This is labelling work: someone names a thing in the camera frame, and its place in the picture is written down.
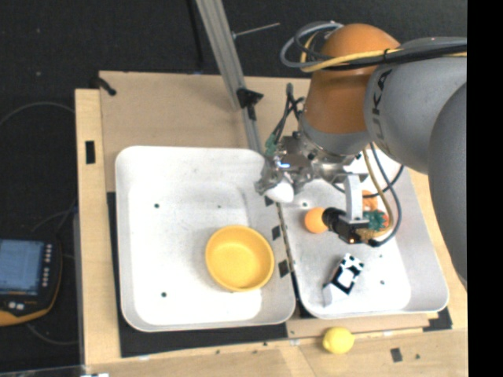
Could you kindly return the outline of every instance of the black clamp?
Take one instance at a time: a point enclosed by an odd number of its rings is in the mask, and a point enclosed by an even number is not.
[[[238,89],[236,94],[241,108],[246,108],[248,110],[248,118],[256,121],[255,105],[264,97],[263,94],[247,90],[246,88]]]

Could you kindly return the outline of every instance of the yellow plate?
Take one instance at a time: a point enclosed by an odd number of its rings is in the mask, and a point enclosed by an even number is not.
[[[257,231],[231,225],[215,232],[206,246],[206,266],[213,279],[231,291],[264,286],[274,271],[274,253]]]

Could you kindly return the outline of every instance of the yellow lemon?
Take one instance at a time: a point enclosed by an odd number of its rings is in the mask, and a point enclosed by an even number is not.
[[[324,209],[320,207],[307,211],[304,217],[304,224],[311,233],[323,233],[329,229],[329,227],[323,223],[323,219],[321,219],[323,211]]]
[[[342,354],[348,352],[354,344],[354,335],[344,327],[332,327],[323,337],[323,347],[329,352]]]

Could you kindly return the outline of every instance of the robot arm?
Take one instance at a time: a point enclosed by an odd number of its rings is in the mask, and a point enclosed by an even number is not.
[[[323,31],[330,33],[318,52],[310,46]],[[300,39],[313,32],[303,45]],[[294,43],[303,51],[299,63],[286,58]],[[299,129],[269,141],[256,190],[288,202],[314,179],[344,183],[346,210],[326,210],[324,222],[348,243],[363,240],[359,231],[368,221],[362,217],[359,183],[367,175],[349,174],[344,167],[374,143],[396,162],[428,174],[440,229],[466,286],[465,52],[464,38],[400,45],[365,24],[301,28],[281,59],[313,73],[309,93],[302,111],[285,109],[285,115],[296,114]]]

